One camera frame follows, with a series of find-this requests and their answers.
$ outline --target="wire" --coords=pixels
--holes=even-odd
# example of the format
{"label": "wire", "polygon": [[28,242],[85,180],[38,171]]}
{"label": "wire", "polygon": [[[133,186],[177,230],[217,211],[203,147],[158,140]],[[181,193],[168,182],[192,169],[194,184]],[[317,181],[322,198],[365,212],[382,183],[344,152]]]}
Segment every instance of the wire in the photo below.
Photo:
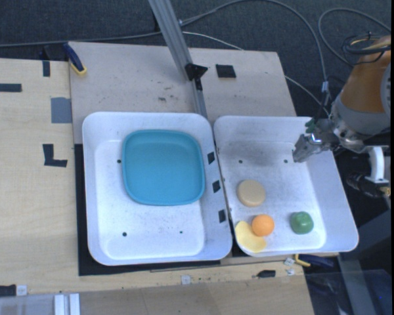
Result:
{"label": "wire", "polygon": [[375,59],[365,61],[365,60],[359,60],[356,63],[353,63],[354,66],[359,65],[359,64],[367,64],[367,63],[374,63],[377,62],[386,51],[391,50],[391,41],[382,41],[377,42],[373,45],[370,45],[366,48],[356,48],[355,45],[358,45],[359,43],[364,43],[364,42],[375,42],[379,40],[381,36],[378,35],[372,35],[370,31],[365,34],[365,35],[360,35],[360,36],[350,36],[347,39],[344,40],[342,50],[344,53],[344,56],[347,61],[349,61],[346,57],[346,54],[354,54],[354,55],[371,55],[371,54],[379,54],[376,56]]}
{"label": "wire", "polygon": [[[208,36],[208,35],[204,35],[204,34],[200,34],[200,33],[191,33],[191,32],[189,32],[189,31],[183,31],[183,33],[184,33],[184,34],[188,34],[188,35],[202,36],[202,37],[205,37],[205,38],[212,39],[212,40],[214,40],[214,41],[223,43],[224,45],[228,45],[228,46],[230,46],[230,47],[232,47],[232,48],[235,48],[235,49],[238,49],[238,50],[240,50],[240,51],[245,51],[243,48],[237,47],[236,45],[233,45],[233,44],[227,43],[227,42],[225,42],[225,41],[222,41],[222,40],[220,40],[220,39],[217,39],[216,37],[212,37],[212,36]],[[320,112],[321,109],[323,109],[324,112],[326,112],[327,116],[330,115],[329,112],[328,112],[328,111],[325,109],[325,107],[324,107],[324,103],[325,103],[325,100],[326,100],[326,99],[324,98],[324,96],[325,96],[324,93],[323,93],[323,99],[322,99],[322,101],[320,102],[320,101],[314,96],[314,94],[313,94],[312,92],[310,92],[308,89],[306,89],[303,85],[299,84],[297,81],[293,80],[292,78],[290,78],[290,77],[288,77],[288,76],[286,76],[286,75],[285,75],[284,77],[285,77],[288,81],[291,81],[293,84],[297,85],[297,86],[300,87],[302,90],[304,90],[309,96],[311,96],[311,97],[315,100],[315,102],[317,102],[318,105],[320,105],[320,109],[318,110],[318,112]]]}
{"label": "wire", "polygon": [[67,39],[67,40],[58,40],[58,41],[42,41],[42,42],[29,42],[29,43],[10,43],[10,44],[1,44],[0,48],[11,48],[11,47],[30,47],[34,45],[59,45],[63,43],[67,43],[69,41],[77,41],[77,42],[107,42],[107,41],[120,41],[125,39],[140,39],[143,37],[151,37],[161,35],[162,32],[154,31],[152,33],[143,33],[137,35],[127,35],[127,36],[117,36],[117,37],[101,37],[96,39]]}
{"label": "wire", "polygon": [[284,7],[285,9],[288,9],[289,11],[293,12],[297,17],[299,17],[303,21],[303,23],[308,27],[309,31],[311,32],[312,36],[314,37],[315,44],[317,45],[318,53],[320,55],[320,63],[321,63],[322,75],[323,75],[324,80],[326,80],[327,74],[326,74],[326,68],[325,68],[325,64],[324,64],[324,58],[323,58],[323,55],[322,55],[320,43],[318,41],[316,33],[314,32],[314,29],[311,27],[311,25],[308,23],[308,21],[306,21],[306,19],[299,12],[297,12],[295,9],[289,7],[288,5],[285,5],[284,3],[281,3],[280,1],[277,1],[277,0],[233,0],[233,1],[230,1],[230,2],[225,3],[223,5],[220,5],[218,7],[215,7],[214,9],[211,9],[208,12],[205,12],[205,13],[202,13],[200,15],[193,16],[191,18],[183,20],[181,22],[181,25],[182,26],[187,26],[190,23],[196,22],[196,21],[198,21],[198,20],[200,20],[200,19],[202,19],[202,18],[204,18],[204,17],[206,17],[208,15],[211,15],[211,14],[213,14],[215,12],[218,12],[219,10],[221,10],[223,8],[229,7],[231,5],[235,5],[237,3],[243,3],[243,2],[248,2],[248,1],[264,1],[264,2],[268,2],[268,3],[274,3],[276,5]]}
{"label": "wire", "polygon": [[[180,26],[185,27],[189,24],[192,24],[198,20],[201,20],[202,18],[211,15],[223,8],[229,7],[231,5],[235,5],[237,3],[243,3],[243,2],[248,2],[248,1],[264,1],[268,3],[274,3],[276,5],[279,5],[281,7],[284,7],[285,9],[288,9],[289,11],[293,12],[296,16],[298,16],[303,23],[308,27],[309,31],[311,32],[312,36],[314,37],[315,43],[318,48],[318,52],[320,55],[320,63],[321,63],[321,68],[322,68],[322,74],[324,80],[326,80],[326,69],[325,69],[325,64],[324,64],[324,59],[322,56],[322,51],[320,47],[320,43],[318,41],[317,35],[314,32],[314,29],[311,27],[311,25],[306,21],[306,19],[298,13],[295,9],[289,7],[288,5],[285,5],[284,3],[281,3],[280,1],[276,0],[233,0],[228,3],[225,3],[223,5],[220,5],[218,7],[215,7],[214,9],[211,9],[205,13],[192,16],[191,18],[187,18],[186,20],[180,21]],[[43,42],[33,42],[33,43],[14,43],[14,44],[8,44],[8,45],[0,45],[0,48],[3,47],[25,47],[25,46],[31,46],[31,45],[52,45],[52,44],[62,44],[62,43],[67,43],[69,41],[81,41],[81,42],[96,42],[96,41],[119,41],[119,40],[126,40],[126,39],[136,39],[136,38],[143,38],[143,37],[150,37],[150,36],[155,36],[161,34],[160,31],[155,31],[152,33],[145,33],[145,34],[140,34],[140,35],[129,35],[129,36],[121,36],[121,37],[107,37],[107,38],[99,38],[99,39],[78,39],[78,40],[65,40],[65,41],[43,41]]]}
{"label": "wire", "polygon": [[212,36],[209,36],[209,35],[204,35],[204,34],[200,34],[200,33],[192,33],[192,32],[190,32],[190,31],[183,31],[183,34],[187,34],[187,35],[197,35],[197,36],[205,37],[206,39],[212,39],[212,40],[214,40],[214,41],[223,43],[224,45],[227,45],[227,46],[229,46],[229,47],[232,47],[232,48],[235,48],[235,49],[238,49],[238,50],[243,51],[243,48],[237,47],[236,45],[232,45],[232,44],[230,44],[230,43],[227,43],[227,42],[225,42],[225,41],[222,41],[221,39],[217,39],[216,37],[212,37]]}
{"label": "wire", "polygon": [[322,41],[324,42],[324,44],[327,46],[327,48],[333,53],[335,54],[342,62],[350,65],[351,67],[353,67],[352,63],[350,63],[345,57],[342,57],[342,55],[340,55],[337,51],[335,51],[330,44],[327,42],[327,40],[324,37],[324,34],[322,33],[322,29],[321,29],[321,24],[322,24],[322,19],[327,15],[330,14],[331,12],[338,12],[338,11],[342,11],[342,12],[350,12],[353,14],[358,14],[361,15],[377,24],[379,24],[382,28],[384,28],[385,30],[387,30],[389,33],[391,33],[391,28],[389,28],[388,26],[386,26],[384,23],[378,21],[377,19],[375,19],[374,17],[367,15],[366,13],[360,12],[358,10],[354,10],[354,9],[348,9],[348,8],[333,8],[333,9],[329,9],[326,10],[324,13],[321,14],[320,18],[318,19],[318,32],[320,34],[320,37],[322,39]]}
{"label": "wire", "polygon": [[308,89],[306,89],[303,85],[299,84],[297,81],[294,81],[292,78],[288,77],[288,76],[284,76],[288,81],[291,81],[293,84],[295,84],[296,86],[300,87],[302,90],[304,90],[308,95],[310,95],[315,102],[320,105],[320,108],[322,108],[324,110],[324,112],[326,112],[327,116],[330,115],[330,113],[325,109],[324,106],[322,106],[321,102],[314,96],[314,94],[309,91]]}

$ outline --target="black cable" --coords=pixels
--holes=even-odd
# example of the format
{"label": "black cable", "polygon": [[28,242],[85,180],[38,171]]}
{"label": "black cable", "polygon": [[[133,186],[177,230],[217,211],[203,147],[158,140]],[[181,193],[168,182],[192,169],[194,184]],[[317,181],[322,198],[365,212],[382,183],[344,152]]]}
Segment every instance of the black cable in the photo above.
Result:
{"label": "black cable", "polygon": [[0,48],[11,48],[11,47],[30,47],[34,45],[60,45],[70,41],[76,42],[107,42],[107,41],[120,41],[125,39],[139,39],[143,37],[152,37],[156,35],[161,35],[160,31],[154,31],[151,33],[142,33],[136,35],[127,35],[127,36],[117,36],[117,37],[101,37],[96,39],[67,39],[67,40],[57,40],[57,41],[42,41],[42,42],[30,42],[30,43],[10,43],[0,45]]}
{"label": "black cable", "polygon": [[327,42],[327,40],[325,39],[324,34],[322,33],[322,29],[321,29],[321,24],[322,24],[322,19],[327,15],[330,14],[332,12],[350,12],[353,14],[358,14],[361,15],[377,24],[379,24],[382,28],[384,28],[385,30],[387,30],[389,33],[391,33],[391,28],[389,28],[388,26],[386,26],[384,23],[378,21],[377,19],[373,18],[370,15],[367,15],[366,13],[360,12],[358,10],[354,10],[354,9],[348,9],[348,8],[333,8],[333,9],[329,9],[326,10],[324,13],[321,14],[320,18],[318,19],[318,32],[320,34],[320,37],[322,39],[322,41],[324,42],[324,44],[326,45],[326,47],[336,56],[338,57],[342,62],[350,65],[350,67],[353,67],[353,64],[350,63],[345,57],[342,57],[337,51],[335,51],[330,44]]}
{"label": "black cable", "polygon": [[273,3],[273,4],[276,4],[276,5],[279,5],[281,7],[284,7],[285,9],[288,9],[289,11],[294,13],[296,16],[298,16],[303,21],[303,23],[308,27],[309,31],[311,32],[312,36],[314,37],[315,44],[317,45],[318,53],[320,55],[322,76],[323,76],[324,80],[326,80],[327,74],[326,74],[326,68],[325,68],[325,64],[324,64],[324,58],[323,58],[323,55],[322,55],[322,51],[321,51],[321,46],[320,46],[319,40],[317,38],[316,33],[314,32],[314,29],[311,27],[311,25],[308,23],[308,21],[306,21],[306,19],[299,12],[297,12],[295,9],[289,7],[288,5],[285,5],[284,3],[281,3],[280,1],[277,1],[277,0],[233,0],[233,1],[230,1],[230,2],[225,3],[223,5],[220,5],[218,7],[215,7],[214,9],[211,9],[208,12],[205,12],[205,13],[200,14],[198,16],[193,16],[192,18],[188,18],[186,20],[183,20],[181,25],[182,26],[187,26],[190,23],[198,21],[198,20],[200,20],[200,19],[202,19],[202,18],[204,18],[204,17],[206,17],[206,16],[208,16],[210,14],[213,14],[213,13],[215,13],[215,12],[217,12],[217,11],[223,9],[223,8],[229,7],[231,5],[235,5],[237,3],[243,3],[243,2],[248,2],[248,1],[264,1],[264,2],[268,2],[268,3]]}
{"label": "black cable", "polygon": [[356,35],[347,37],[343,42],[343,52],[349,54],[356,54],[356,55],[368,55],[368,54],[378,54],[383,53],[385,51],[391,50],[391,45],[385,45],[383,47],[368,49],[368,48],[361,48],[357,49],[354,48],[354,45],[358,43],[363,43],[367,41],[376,41],[379,40],[382,36],[381,35],[372,35],[368,32],[366,35]]}
{"label": "black cable", "polygon": [[[369,61],[365,61],[365,62],[355,62],[355,63],[351,63],[351,64],[352,64],[352,66],[358,66],[358,65],[360,65],[360,64],[375,63],[375,62],[377,62],[377,61],[383,56],[384,52],[385,52],[385,51],[382,51],[382,52],[378,55],[378,57],[375,58],[374,60],[369,60]],[[347,61],[349,61],[349,60],[347,59],[346,54],[347,54],[347,53],[344,52],[344,57],[346,58]]]}

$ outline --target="blue tray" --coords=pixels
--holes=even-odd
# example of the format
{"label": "blue tray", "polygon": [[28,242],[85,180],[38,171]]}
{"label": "blue tray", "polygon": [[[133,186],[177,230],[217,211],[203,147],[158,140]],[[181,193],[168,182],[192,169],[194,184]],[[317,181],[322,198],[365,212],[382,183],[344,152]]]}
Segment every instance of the blue tray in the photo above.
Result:
{"label": "blue tray", "polygon": [[179,131],[141,130],[123,142],[123,179],[129,196],[148,205],[184,205],[204,193],[200,145]]}

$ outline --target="yellow clamp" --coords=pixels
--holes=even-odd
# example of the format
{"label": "yellow clamp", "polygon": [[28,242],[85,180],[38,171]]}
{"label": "yellow clamp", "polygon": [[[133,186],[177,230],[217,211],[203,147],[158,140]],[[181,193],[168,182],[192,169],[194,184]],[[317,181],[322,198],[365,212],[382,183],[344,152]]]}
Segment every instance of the yellow clamp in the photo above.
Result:
{"label": "yellow clamp", "polygon": [[76,66],[73,63],[71,63],[70,66],[75,71],[75,73],[77,73],[78,75],[86,74],[87,68],[85,66],[83,66],[83,70],[81,70],[81,71],[79,69],[77,69]]}
{"label": "yellow clamp", "polygon": [[295,255],[295,263],[297,263],[303,267],[311,267],[311,264],[309,262],[299,259],[299,255]]}

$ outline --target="tan round sponge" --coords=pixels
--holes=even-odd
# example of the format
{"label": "tan round sponge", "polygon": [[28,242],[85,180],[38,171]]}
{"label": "tan round sponge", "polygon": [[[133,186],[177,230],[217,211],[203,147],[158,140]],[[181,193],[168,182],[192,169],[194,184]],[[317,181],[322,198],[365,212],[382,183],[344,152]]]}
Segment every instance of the tan round sponge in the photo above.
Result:
{"label": "tan round sponge", "polygon": [[263,185],[256,180],[244,180],[236,189],[236,194],[242,204],[247,207],[257,207],[265,200]]}

